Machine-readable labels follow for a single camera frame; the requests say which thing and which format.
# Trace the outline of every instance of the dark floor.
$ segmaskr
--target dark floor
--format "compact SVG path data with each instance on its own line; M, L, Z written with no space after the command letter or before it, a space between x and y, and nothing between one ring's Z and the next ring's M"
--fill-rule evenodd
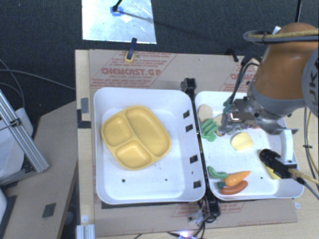
M243 33L272 31L275 25L295 21L298 0L151 1L157 44L138 44L137 50L223 54L232 48L239 55L262 55L265 47L244 41ZM123 43L82 40L81 9L81 0L0 0L0 58L12 70L75 87L76 49L128 48ZM302 0L300 21L318 27L318 20L319 0ZM73 90L16 77L34 125L41 115L75 100ZM3 84L16 88L11 76L1 72L1 90L15 109L21 107L20 97Z

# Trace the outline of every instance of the yellow plate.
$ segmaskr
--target yellow plate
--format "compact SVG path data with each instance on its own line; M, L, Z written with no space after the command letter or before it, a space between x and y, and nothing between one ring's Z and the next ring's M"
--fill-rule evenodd
M115 159L129 170L150 166L171 146L162 123L144 106L131 106L111 116L103 123L101 135Z

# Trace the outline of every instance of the blue clip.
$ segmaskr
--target blue clip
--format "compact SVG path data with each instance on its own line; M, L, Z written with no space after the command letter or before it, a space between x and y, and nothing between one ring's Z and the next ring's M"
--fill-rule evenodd
M126 62L132 62L133 61L133 58L134 58L134 49L135 49L135 45L136 45L136 42L138 40L136 38L132 38L132 42L131 42L131 47L130 47L130 50L126 53L125 55L125 61Z
M118 10L117 11L113 11L113 7L111 6L110 7L110 10L111 10L111 14L113 15L113 16L121 16L122 14L123 14L123 8L122 7L118 7Z

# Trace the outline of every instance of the brown sausage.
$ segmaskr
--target brown sausage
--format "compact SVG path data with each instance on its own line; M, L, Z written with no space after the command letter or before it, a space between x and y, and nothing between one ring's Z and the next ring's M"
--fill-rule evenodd
M248 182L247 181L241 181L240 183L238 183L234 187L223 187L220 190L220 193L223 194L223 195L237 194L237 193L241 192L247 186L248 186Z

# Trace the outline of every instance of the yellow cable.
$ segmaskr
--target yellow cable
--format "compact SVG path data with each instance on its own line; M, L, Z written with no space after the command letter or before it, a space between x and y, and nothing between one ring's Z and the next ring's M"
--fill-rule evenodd
M290 172L295 177L304 178L304 179L310 180L310 181L312 181L312 182L314 182L314 183L319 185L319 181L317 181L316 179L314 179L314 178L312 178L310 176L307 176L307 175L303 174L301 171L298 171L295 168L289 168L288 172Z
M308 118L307 118L307 126L306 126L306 132L307 132L306 134L307 134L308 145L309 145L309 134L308 134L308 132L309 132L309 121L310 121L311 114L312 114L312 112L309 112L309 115L308 115ZM309 152L309 158L310 158L311 163L312 163L312 165L314 167L314 170L316 171L317 174L319 174L319 171L318 171L318 168L316 166L315 160L314 160L313 156L311 155L309 148L308 148L308 152Z
M300 36L309 36L309 35L319 35L319 30L307 30L307 31L297 31L283 34L252 34L249 33L247 36L250 38L284 38L284 37L300 37Z

